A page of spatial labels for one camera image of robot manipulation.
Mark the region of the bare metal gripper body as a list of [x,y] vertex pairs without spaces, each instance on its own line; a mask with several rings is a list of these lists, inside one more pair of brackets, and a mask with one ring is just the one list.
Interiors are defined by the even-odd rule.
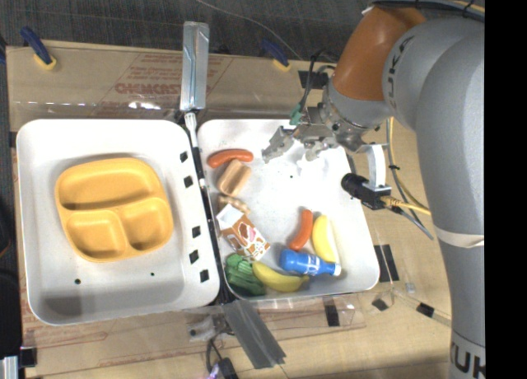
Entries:
[[339,108],[334,104],[294,107],[294,138],[306,141],[328,140],[331,148],[358,152],[366,143],[363,136],[374,128],[374,119],[357,107]]

